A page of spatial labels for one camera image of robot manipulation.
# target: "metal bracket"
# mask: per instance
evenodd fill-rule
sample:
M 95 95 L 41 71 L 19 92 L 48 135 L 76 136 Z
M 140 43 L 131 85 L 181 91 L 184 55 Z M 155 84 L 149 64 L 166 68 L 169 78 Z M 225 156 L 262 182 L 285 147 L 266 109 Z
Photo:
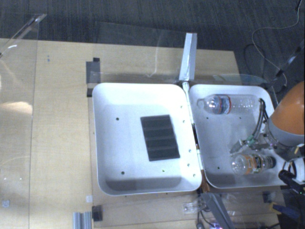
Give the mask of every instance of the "metal bracket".
M 183 82 L 182 83 L 182 88 L 185 92 L 187 107 L 189 109 L 190 120 L 191 120 L 192 126 L 194 126 L 194 118 L 193 118 L 193 112 L 192 112 L 191 101 L 190 101 L 190 96 L 189 96 L 189 91 L 190 91 L 189 83 L 188 82 Z
M 197 34 L 187 33 L 184 42 L 179 81 L 189 81 L 194 79 L 196 49 L 197 49 Z
M 73 229 L 92 229 L 91 227 L 91 212 L 73 213 Z
M 197 214 L 201 210 L 207 209 L 207 205 L 203 197 L 199 196 L 195 201 L 191 203 L 183 203 L 184 214 Z
M 94 222 L 103 220 L 102 211 L 103 209 L 101 205 L 92 206 L 92 219 Z
M 100 58 L 93 58 L 92 62 L 86 62 L 87 97 L 92 97 L 94 87 L 101 83 Z

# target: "plastic water bottle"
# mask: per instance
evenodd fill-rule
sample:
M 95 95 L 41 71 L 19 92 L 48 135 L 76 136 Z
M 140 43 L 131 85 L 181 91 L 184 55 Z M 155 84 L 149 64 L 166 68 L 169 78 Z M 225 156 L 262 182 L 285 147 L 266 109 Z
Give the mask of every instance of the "plastic water bottle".
M 232 161 L 232 170 L 237 175 L 260 173 L 275 167 L 276 159 L 272 156 L 258 154 L 237 155 Z
M 215 115 L 246 114 L 255 111 L 259 106 L 259 101 L 254 95 L 215 94 L 199 99 L 197 106 Z

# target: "black cable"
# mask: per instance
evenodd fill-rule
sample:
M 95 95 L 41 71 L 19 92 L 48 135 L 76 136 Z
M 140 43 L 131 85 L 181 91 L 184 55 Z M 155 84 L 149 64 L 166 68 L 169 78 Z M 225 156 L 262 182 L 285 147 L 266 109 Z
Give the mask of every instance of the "black cable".
M 208 222 L 208 221 L 204 218 L 203 213 L 202 213 L 202 210 L 200 211 L 200 214 L 201 214 L 201 216 L 202 216 L 202 219 L 204 219 L 204 221 L 205 221 L 206 223 L 208 223 L 211 227 L 215 227 L 215 225 L 213 225 L 212 223 Z
M 256 133 L 258 127 L 259 127 L 259 122 L 261 120 L 262 113 L 263 113 L 263 103 L 261 102 L 261 99 L 259 99 L 259 116 L 258 116 L 258 120 L 257 120 L 257 123 L 256 123 L 256 127 L 255 127 L 255 129 L 254 129 L 254 131 L 252 133 L 252 136 L 255 135 L 255 133 Z
M 197 223 L 200 222 L 200 221 L 199 221 L 199 214 L 200 214 L 200 212 L 197 213 Z
M 258 120 L 258 125 L 255 127 L 255 133 L 253 134 L 254 140 L 258 137 L 260 129 L 263 124 L 263 119 L 265 118 L 265 112 L 266 112 L 266 104 L 263 99 L 259 99 L 260 102 L 260 114 L 259 114 L 259 120 Z
M 294 170 L 294 172 L 293 172 L 293 174 L 295 175 L 295 177 L 296 177 L 296 166 L 295 166 L 295 162 L 294 161 L 291 161 L 290 163 L 289 163 L 289 166 L 288 166 L 288 171 L 290 172 L 290 168 L 292 167 L 292 169 Z
M 269 119 L 269 116 L 268 116 L 268 114 L 267 114 L 267 111 L 266 111 L 266 110 L 264 110 L 264 117 L 265 117 L 265 119 L 266 119 L 266 120 L 268 120 L 268 119 Z
M 244 61 L 245 61 L 245 65 L 246 65 L 246 68 L 248 70 L 248 72 L 250 73 L 250 75 L 253 75 L 252 71 L 250 70 L 250 67 L 249 67 L 249 64 L 248 64 L 248 60 L 247 60 L 247 57 L 246 57 L 246 50 L 249 46 L 255 46 L 253 43 L 251 44 L 248 44 L 244 47 L 244 51 L 243 51 L 243 55 L 244 55 Z M 260 76 L 261 78 L 264 79 L 264 70 L 265 70 L 265 61 L 266 61 L 266 53 L 265 51 L 258 45 L 256 45 L 257 48 L 261 51 L 262 55 L 263 55 L 263 59 L 264 59 L 264 64 L 263 64 L 263 71 L 262 71 L 262 75 Z M 277 73 L 277 76 L 275 79 L 278 79 L 281 75 L 283 75 L 283 71 L 279 70 L 279 72 Z M 272 84 L 269 84 L 269 85 L 266 85 L 264 88 L 265 89 L 269 89 L 271 86 L 274 85 L 274 82 L 272 82 Z M 279 94 L 281 93 L 282 91 L 284 91 L 285 89 L 287 88 L 287 85 L 284 84 L 281 89 L 278 91 L 278 92 L 274 92 L 275 94 Z
M 285 161 L 284 164 L 283 164 L 282 170 L 284 170 L 286 163 L 287 163 L 287 162 Z

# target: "clear acrylic sheet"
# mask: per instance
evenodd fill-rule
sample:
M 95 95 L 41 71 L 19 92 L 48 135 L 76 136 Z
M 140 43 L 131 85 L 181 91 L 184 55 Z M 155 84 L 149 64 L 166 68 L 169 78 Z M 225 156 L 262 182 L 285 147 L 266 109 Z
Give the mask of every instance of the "clear acrylic sheet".
M 90 83 L 178 83 L 185 32 L 111 23 L 96 28 L 93 55 L 101 67 L 91 72 Z M 254 74 L 244 74 L 240 67 L 233 51 L 198 49 L 191 84 L 259 85 L 274 94 L 268 84 L 275 72 L 265 77 L 265 68 L 256 67 Z
M 45 15 L 0 14 L 15 35 L 0 39 L 0 227 L 28 228 L 38 23 Z

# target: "plexiglass barrier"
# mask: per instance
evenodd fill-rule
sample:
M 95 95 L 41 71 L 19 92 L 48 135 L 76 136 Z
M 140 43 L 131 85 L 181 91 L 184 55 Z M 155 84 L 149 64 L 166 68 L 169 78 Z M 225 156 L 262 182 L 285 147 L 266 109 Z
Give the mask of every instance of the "plexiglass barrier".
M 1 14 L 17 32 L 0 39 L 0 227 L 28 228 L 38 23 L 45 15 Z

